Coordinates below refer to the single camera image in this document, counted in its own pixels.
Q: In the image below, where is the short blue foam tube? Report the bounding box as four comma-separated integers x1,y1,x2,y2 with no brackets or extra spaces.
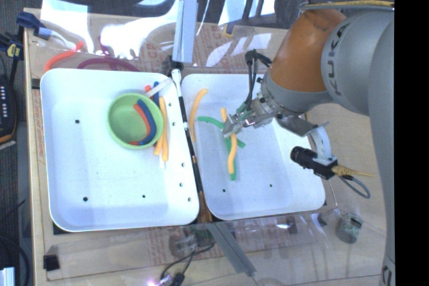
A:
151,80,161,105

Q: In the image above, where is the black cylinder on white bracket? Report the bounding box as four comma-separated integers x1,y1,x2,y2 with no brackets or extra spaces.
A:
275,113,339,181

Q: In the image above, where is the neon orange foam tube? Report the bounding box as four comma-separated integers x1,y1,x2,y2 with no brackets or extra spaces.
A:
44,40,85,72

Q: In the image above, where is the thin black and white rod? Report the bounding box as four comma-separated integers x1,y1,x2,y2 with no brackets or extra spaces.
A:
170,68,214,224

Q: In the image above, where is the small grey green can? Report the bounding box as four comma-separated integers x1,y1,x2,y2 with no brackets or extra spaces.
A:
335,212,364,244

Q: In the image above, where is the brown cardboard board red print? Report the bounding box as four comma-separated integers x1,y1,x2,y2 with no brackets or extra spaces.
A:
29,19,336,267

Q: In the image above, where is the long blue foam tube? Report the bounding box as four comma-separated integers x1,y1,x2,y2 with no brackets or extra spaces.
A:
136,98,162,147

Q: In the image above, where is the red foam tube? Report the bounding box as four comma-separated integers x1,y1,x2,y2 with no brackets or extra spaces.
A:
129,103,152,147

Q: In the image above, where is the long green foam tube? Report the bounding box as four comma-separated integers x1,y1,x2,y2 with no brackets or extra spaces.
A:
196,115,238,182

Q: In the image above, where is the yellow foam tube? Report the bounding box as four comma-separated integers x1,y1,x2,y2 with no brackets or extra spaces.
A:
219,106,239,175

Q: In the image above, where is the white plastic tray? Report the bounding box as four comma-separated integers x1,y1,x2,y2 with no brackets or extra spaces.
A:
40,68,200,233
180,73,327,222

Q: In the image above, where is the white foam tube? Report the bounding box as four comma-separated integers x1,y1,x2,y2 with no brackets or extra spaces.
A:
145,78,174,98

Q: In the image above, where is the purple foam tube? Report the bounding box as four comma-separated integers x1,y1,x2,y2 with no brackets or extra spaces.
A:
76,36,142,74

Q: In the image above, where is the green bowl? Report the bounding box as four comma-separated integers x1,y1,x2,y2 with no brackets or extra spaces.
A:
107,92,165,150

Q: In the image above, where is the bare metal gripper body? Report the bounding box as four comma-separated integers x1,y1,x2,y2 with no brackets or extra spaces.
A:
229,96,284,129

